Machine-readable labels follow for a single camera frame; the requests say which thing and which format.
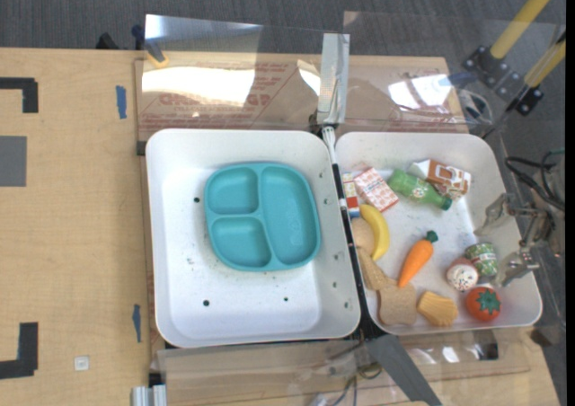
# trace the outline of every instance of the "toy carrot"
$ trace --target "toy carrot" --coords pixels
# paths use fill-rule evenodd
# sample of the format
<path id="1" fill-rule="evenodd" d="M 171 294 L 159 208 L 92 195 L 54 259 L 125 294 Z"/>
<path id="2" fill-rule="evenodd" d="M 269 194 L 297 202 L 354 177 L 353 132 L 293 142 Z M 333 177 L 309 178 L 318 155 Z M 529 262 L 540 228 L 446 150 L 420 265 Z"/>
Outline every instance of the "toy carrot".
<path id="1" fill-rule="evenodd" d="M 404 287 L 425 265 L 433 254 L 433 243 L 438 240 L 438 235 L 432 230 L 428 231 L 425 238 L 418 240 L 410 249 L 402 267 L 402 273 L 397 280 L 398 287 Z"/>

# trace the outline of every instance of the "yellow pole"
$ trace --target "yellow pole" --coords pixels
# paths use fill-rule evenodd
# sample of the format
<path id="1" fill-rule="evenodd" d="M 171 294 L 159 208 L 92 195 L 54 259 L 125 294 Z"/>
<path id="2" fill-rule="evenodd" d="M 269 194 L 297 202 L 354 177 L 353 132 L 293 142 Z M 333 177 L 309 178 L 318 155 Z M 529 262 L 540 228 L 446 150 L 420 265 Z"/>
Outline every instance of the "yellow pole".
<path id="1" fill-rule="evenodd" d="M 565 58 L 567 40 L 555 44 L 535 63 L 525 75 L 525 83 L 528 87 L 537 87 L 547 75 Z"/>
<path id="2" fill-rule="evenodd" d="M 507 29 L 491 46 L 491 55 L 497 59 L 503 59 L 549 1 L 550 0 L 527 0 Z"/>

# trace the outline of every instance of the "yellow banana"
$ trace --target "yellow banana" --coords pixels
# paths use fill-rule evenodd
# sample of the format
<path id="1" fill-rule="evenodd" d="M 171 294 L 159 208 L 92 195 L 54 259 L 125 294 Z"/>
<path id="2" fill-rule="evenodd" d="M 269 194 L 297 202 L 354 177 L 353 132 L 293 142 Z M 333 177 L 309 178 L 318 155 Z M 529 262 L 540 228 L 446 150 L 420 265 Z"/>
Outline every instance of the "yellow banana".
<path id="1" fill-rule="evenodd" d="M 374 231 L 375 248 L 371 253 L 371 259 L 378 260 L 389 249 L 389 228 L 384 215 L 376 207 L 371 205 L 359 205 L 359 213 Z"/>

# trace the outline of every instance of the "toy tomato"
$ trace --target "toy tomato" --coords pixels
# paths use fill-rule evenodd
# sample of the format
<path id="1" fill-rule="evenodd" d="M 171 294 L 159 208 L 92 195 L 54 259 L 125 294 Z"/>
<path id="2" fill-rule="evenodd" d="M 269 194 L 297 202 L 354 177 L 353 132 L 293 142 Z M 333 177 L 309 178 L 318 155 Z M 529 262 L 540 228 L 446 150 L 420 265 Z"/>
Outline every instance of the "toy tomato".
<path id="1" fill-rule="evenodd" d="M 478 320 L 489 322 L 501 312 L 501 300 L 497 292 L 490 287 L 475 287 L 465 298 L 467 311 Z"/>

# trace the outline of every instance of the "wooden table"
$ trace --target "wooden table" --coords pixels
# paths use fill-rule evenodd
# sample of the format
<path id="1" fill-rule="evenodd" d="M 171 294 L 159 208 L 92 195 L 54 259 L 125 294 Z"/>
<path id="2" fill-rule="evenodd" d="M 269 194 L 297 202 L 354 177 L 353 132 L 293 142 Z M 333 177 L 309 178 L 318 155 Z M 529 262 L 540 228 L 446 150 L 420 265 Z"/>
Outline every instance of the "wooden table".
<path id="1" fill-rule="evenodd" d="M 2 404 L 129 404 L 131 389 L 148 382 L 134 75 L 141 58 L 126 50 L 0 49 L 0 77 L 33 78 L 39 88 L 37 113 L 22 113 L 21 91 L 0 89 L 0 137 L 25 137 L 27 149 L 25 186 L 0 185 L 0 373 L 9 377 L 0 379 Z M 37 366 L 28 365 L 33 375 L 10 378 L 22 363 L 9 363 L 26 355 L 18 349 L 21 323 L 37 323 Z M 464 404 L 460 397 L 465 404 L 557 404 L 543 353 L 527 332 L 513 345 L 522 351 L 520 372 L 494 375 L 481 365 L 457 379 L 421 370 L 445 404 Z M 407 401 L 393 382 L 381 382 L 360 390 L 358 404 Z"/>

